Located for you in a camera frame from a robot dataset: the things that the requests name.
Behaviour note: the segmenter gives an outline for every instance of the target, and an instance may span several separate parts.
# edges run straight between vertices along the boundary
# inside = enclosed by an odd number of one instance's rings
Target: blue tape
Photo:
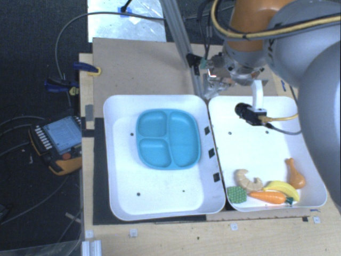
[[[284,83],[283,80],[281,80],[281,83],[282,83],[282,87],[283,87],[284,92],[286,92],[286,91],[287,91],[287,90],[286,90],[286,84]]]
[[[117,11],[118,12],[122,12],[121,11],[121,7],[117,7]],[[132,9],[130,7],[127,7],[127,10],[126,10],[127,13],[133,13]],[[128,15],[120,15],[120,17],[122,18],[128,18],[129,16]]]

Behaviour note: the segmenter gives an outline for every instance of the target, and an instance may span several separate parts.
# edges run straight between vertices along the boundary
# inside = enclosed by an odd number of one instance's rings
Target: toy food
[[[267,190],[281,191],[287,196],[292,197],[295,201],[299,201],[299,194],[297,190],[289,183],[286,183],[283,181],[279,181],[279,180],[271,181],[266,187],[263,188],[263,190],[264,191],[267,191]]]
[[[286,197],[279,191],[253,191],[249,193],[249,196],[272,204],[282,204],[286,202],[292,205],[293,203],[292,197]]]
[[[305,186],[305,178],[296,170],[294,159],[286,159],[286,164],[290,168],[289,184],[292,185],[295,189],[303,188]]]
[[[241,187],[229,187],[228,198],[231,203],[242,203],[246,201],[246,191]]]
[[[245,189],[247,192],[261,190],[263,187],[262,181],[259,178],[256,178],[256,182],[252,182],[245,177],[246,173],[248,173],[248,171],[245,169],[240,169],[236,171],[236,181],[238,185]]]

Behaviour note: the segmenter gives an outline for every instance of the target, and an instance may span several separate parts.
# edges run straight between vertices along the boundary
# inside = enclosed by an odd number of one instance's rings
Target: cable
[[[244,41],[244,40],[256,40],[256,39],[268,39],[268,38],[279,38],[284,36],[289,36],[292,34],[302,33],[307,30],[317,29],[317,27],[326,27],[326,26],[333,26],[336,23],[341,21],[341,15],[338,14],[331,14],[324,17],[319,17],[315,19],[310,19],[302,22],[295,22],[285,26],[273,28],[273,29],[266,29],[256,33],[243,33],[241,31],[237,31],[231,27],[228,31],[220,26],[217,21],[217,9],[221,0],[214,0],[211,8],[211,18],[212,23],[215,28],[221,33],[224,37],[227,37],[230,41]]]
[[[81,242],[82,242],[82,240],[79,238],[77,243],[69,250],[69,252],[66,254],[66,256],[70,256],[73,253],[73,251],[79,247]]]
[[[275,131],[278,131],[280,133],[283,133],[283,134],[290,134],[290,135],[298,135],[298,134],[301,134],[302,133],[302,130],[298,131],[298,132],[288,132],[288,131],[284,131],[284,130],[281,130],[275,126],[273,126],[271,123],[266,123],[264,125],[265,127],[269,128],[269,129],[272,129],[272,130],[275,130]]]
[[[231,8],[233,8],[233,7],[234,7],[234,5],[228,6],[228,7],[224,7],[224,8],[222,8],[222,9],[219,9],[218,12],[223,12],[223,11],[229,10],[229,9],[231,9]],[[209,16],[209,13],[210,13],[210,12],[211,12],[211,10],[205,10],[205,11],[203,11],[202,17],[207,17],[207,16]],[[189,21],[189,20],[194,20],[194,19],[197,19],[197,18],[198,18],[198,16],[195,15],[195,14],[193,14],[193,15],[190,15],[190,16],[188,16],[188,17],[185,17],[183,20],[184,20],[184,21]]]
[[[296,94],[295,94],[294,89],[293,89],[292,86],[290,86],[290,91],[291,91],[291,93],[292,93],[292,95],[293,95],[293,98],[294,98],[294,101],[295,101],[295,103],[296,103],[296,105],[297,105],[298,103],[297,103]]]
[[[59,185],[59,187],[53,192],[51,193],[49,196],[47,196],[44,200],[40,201],[38,204],[34,205],[33,207],[29,208],[28,210],[25,210],[24,212],[22,213],[19,213],[18,215],[12,217],[12,218],[9,218],[5,221],[3,221],[2,223],[0,223],[0,226],[8,223],[8,222],[11,222],[13,221],[14,219],[16,218],[19,218],[21,216],[23,216],[24,214],[34,210],[35,208],[39,207],[40,205],[42,205],[43,203],[45,203],[47,200],[49,200],[52,196],[54,196],[63,186],[64,184],[66,183],[66,181],[69,179],[69,175],[65,177],[64,181],[62,182],[62,184]]]
[[[202,14],[204,12],[205,7],[211,3],[214,0],[204,0],[198,7],[198,12],[197,12],[197,23],[199,25],[199,31],[200,31],[200,36],[204,42],[204,48],[205,48],[205,55],[204,58],[207,59],[208,56],[208,50],[209,50],[209,44],[208,44],[208,39],[209,37],[209,32],[206,31],[206,34],[204,35],[204,32],[202,30]],[[210,17],[208,17],[208,24],[207,24],[207,30],[209,29],[209,20]]]
[[[23,118],[34,118],[34,119],[44,119],[43,117],[37,117],[37,116],[20,116],[20,117],[14,117],[12,119],[8,119],[2,123],[0,123],[0,127],[5,125],[6,123],[8,122],[11,122],[11,121],[16,121],[17,119],[23,119]]]
[[[267,116],[258,116],[258,119],[262,121],[262,123],[267,123],[267,122],[282,122],[282,121],[289,121],[291,119],[297,118],[298,113],[294,114],[293,116],[290,117],[267,117]]]
[[[19,149],[19,148],[21,148],[21,147],[23,147],[23,146],[29,145],[29,144],[30,144],[30,142],[24,142],[24,143],[22,143],[22,144],[19,144],[19,145],[17,145],[17,146],[14,146],[13,148],[11,148],[11,149],[9,149],[9,150],[7,150],[7,151],[2,152],[2,153],[0,154],[0,157],[4,156],[4,155],[6,155],[6,154],[8,154],[8,153],[10,153],[10,152],[12,152],[12,151],[15,151],[15,150],[17,150],[17,149]]]
[[[82,212],[83,208],[81,208],[79,210],[79,212],[77,212],[77,214],[74,216],[74,218],[71,220],[71,222],[68,224],[68,226],[66,227],[66,229],[64,230],[64,232],[62,233],[62,235],[59,237],[57,243],[60,243],[60,241],[62,241],[63,237],[65,236],[66,232],[69,230],[69,228],[71,227],[71,225],[76,221],[77,217],[80,215],[80,213]]]
[[[157,18],[157,17],[149,17],[149,16],[143,16],[139,14],[134,14],[134,13],[128,13],[128,12],[110,12],[110,11],[99,11],[99,12],[89,12],[89,13],[84,13],[79,16],[74,17],[71,19],[59,32],[57,40],[55,42],[55,48],[54,48],[54,58],[55,58],[55,63],[57,66],[58,74],[61,79],[65,79],[65,77],[62,75],[62,72],[59,67],[59,62],[58,62],[58,44],[60,37],[64,33],[64,31],[68,28],[69,25],[71,25],[73,22],[77,21],[80,18],[87,17],[89,15],[96,15],[96,14],[112,14],[112,15],[125,15],[125,16],[130,16],[130,17],[136,17],[136,18],[141,18],[141,19],[147,19],[147,20],[153,20],[153,21],[164,21],[164,18]]]
[[[3,135],[5,135],[5,134],[7,134],[7,133],[9,133],[11,131],[14,131],[16,129],[23,128],[23,127],[30,127],[30,126],[31,126],[31,124],[22,124],[22,125],[18,125],[18,126],[12,127],[10,129],[7,129],[6,131],[0,133],[0,137],[2,137]]]

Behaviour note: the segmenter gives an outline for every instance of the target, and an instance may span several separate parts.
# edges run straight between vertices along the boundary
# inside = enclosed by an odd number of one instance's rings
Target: yellow cable
[[[304,28],[310,28],[310,27],[314,27],[314,26],[318,26],[318,25],[324,25],[327,23],[332,23],[332,22],[340,22],[341,21],[341,15],[339,16],[335,16],[335,17],[325,17],[325,18],[320,18],[318,20],[313,20],[313,21],[307,21],[298,25],[293,25],[290,27],[286,27],[286,28],[279,28],[279,29],[275,29],[275,30],[271,30],[271,31],[264,31],[264,32],[257,32],[257,33],[235,33],[232,31],[228,31],[224,28],[222,28],[217,19],[215,18],[215,9],[217,7],[217,3],[218,0],[214,0],[213,4],[212,4],[212,8],[211,8],[211,19],[212,19],[212,23],[215,26],[215,28],[222,34],[224,34],[227,37],[230,38],[247,38],[247,39],[253,39],[253,38],[258,38],[258,37],[265,37],[265,36],[274,36],[274,35],[278,35],[278,34],[285,34],[285,33],[290,33],[293,31],[297,31],[300,29],[304,29]]]
[[[298,117],[298,113],[294,114],[291,117],[267,117],[267,116],[259,116],[258,119],[262,121],[262,123],[267,123],[267,122],[282,122],[282,121],[289,121],[291,119],[294,119]]]

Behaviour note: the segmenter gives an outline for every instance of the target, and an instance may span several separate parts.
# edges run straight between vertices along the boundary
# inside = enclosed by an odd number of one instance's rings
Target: blue clamp
[[[76,95],[79,91],[78,82],[69,82],[63,79],[48,78],[44,85],[46,90],[52,93],[69,92],[70,95]]]
[[[88,63],[84,62],[74,62],[72,65],[75,70],[83,70],[86,71],[90,76],[100,76],[101,75],[101,68],[94,67],[89,65]]]

